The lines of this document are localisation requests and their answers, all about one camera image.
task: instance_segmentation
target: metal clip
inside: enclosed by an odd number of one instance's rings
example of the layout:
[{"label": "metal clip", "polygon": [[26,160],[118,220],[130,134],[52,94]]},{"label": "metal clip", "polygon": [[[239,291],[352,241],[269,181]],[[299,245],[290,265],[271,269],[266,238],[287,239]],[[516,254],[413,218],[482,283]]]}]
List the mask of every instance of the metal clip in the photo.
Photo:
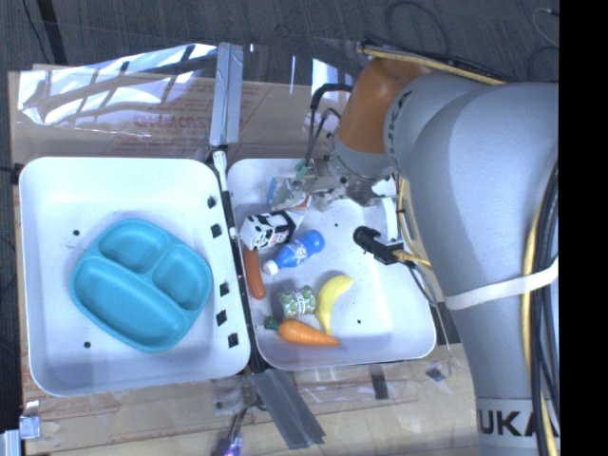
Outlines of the metal clip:
[{"label": "metal clip", "polygon": [[40,402],[35,400],[26,404],[26,409],[19,416],[19,434],[22,440],[40,437]]}]

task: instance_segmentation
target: gray carpet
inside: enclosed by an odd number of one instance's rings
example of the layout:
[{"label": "gray carpet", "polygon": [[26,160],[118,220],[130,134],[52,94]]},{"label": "gray carpet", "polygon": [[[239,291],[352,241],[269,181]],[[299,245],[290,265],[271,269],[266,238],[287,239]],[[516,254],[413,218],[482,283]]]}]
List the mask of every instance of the gray carpet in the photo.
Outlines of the gray carpet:
[{"label": "gray carpet", "polygon": [[[35,0],[0,9],[0,166],[11,167],[7,73],[53,62]],[[190,42],[266,46],[246,79],[289,82],[291,59],[360,67],[335,41],[366,34],[402,47],[466,59],[519,81],[558,81],[560,0],[53,0],[70,65],[78,66]],[[36,29],[41,44],[38,42]],[[311,83],[311,68],[295,71]],[[19,338],[9,173],[0,176],[0,432],[20,413]]]}]

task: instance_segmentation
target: cow print carton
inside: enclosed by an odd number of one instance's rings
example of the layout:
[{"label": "cow print carton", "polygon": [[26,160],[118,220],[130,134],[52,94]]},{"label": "cow print carton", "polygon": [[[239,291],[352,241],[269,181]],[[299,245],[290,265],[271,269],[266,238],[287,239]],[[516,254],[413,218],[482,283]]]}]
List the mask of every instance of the cow print carton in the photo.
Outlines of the cow print carton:
[{"label": "cow print carton", "polygon": [[274,211],[247,217],[240,228],[240,239],[249,250],[261,250],[286,243],[303,217],[289,211]]}]

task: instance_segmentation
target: white tray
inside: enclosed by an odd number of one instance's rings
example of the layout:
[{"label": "white tray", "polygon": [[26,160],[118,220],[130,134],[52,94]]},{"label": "white tray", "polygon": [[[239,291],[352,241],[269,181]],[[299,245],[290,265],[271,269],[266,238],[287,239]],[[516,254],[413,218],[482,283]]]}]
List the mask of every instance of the white tray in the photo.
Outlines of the white tray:
[{"label": "white tray", "polygon": [[[29,362],[41,389],[59,396],[127,390],[221,378],[246,366],[251,345],[219,186],[206,165],[181,159],[43,158],[24,168],[19,189]],[[209,198],[215,206],[209,207]],[[164,228],[198,251],[213,272],[209,301],[168,351],[126,345],[84,316],[70,297],[78,258],[105,228],[128,218]],[[211,232],[215,224],[223,232],[219,237]],[[219,325],[221,311],[226,320]]]},{"label": "white tray", "polygon": [[[228,188],[233,195],[237,228],[247,216],[270,210],[266,201],[271,178],[294,177],[296,164],[297,160],[291,159],[247,159],[231,167]],[[379,222],[383,218],[378,210],[342,199],[325,213],[312,208],[298,208],[297,212],[305,218],[295,235],[308,229],[319,230],[326,246],[296,268],[280,270],[272,277],[262,274],[268,293],[262,300],[250,297],[250,304],[257,346],[266,361],[276,368],[295,371],[427,355],[435,346],[436,331],[428,302],[408,269],[401,264],[381,264],[372,255],[364,255],[352,240],[358,226],[365,224],[382,230]],[[272,257],[278,248],[261,250],[260,260]],[[333,308],[332,333],[340,339],[340,346],[294,345],[264,328],[264,320],[271,314],[272,295],[303,285],[318,293],[323,283],[337,274],[354,280]],[[313,314],[302,319],[321,328]]]}]

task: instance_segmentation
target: white strap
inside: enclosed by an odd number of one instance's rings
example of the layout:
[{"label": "white strap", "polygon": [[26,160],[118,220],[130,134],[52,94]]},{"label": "white strap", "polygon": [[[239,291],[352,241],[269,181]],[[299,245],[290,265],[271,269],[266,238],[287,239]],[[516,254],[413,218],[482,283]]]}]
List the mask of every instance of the white strap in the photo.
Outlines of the white strap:
[{"label": "white strap", "polygon": [[559,256],[556,256],[553,264],[548,269],[536,272],[535,274],[479,287],[463,294],[446,296],[446,306],[451,311],[458,311],[482,304],[488,300],[536,291],[558,278],[560,274],[559,258]]}]

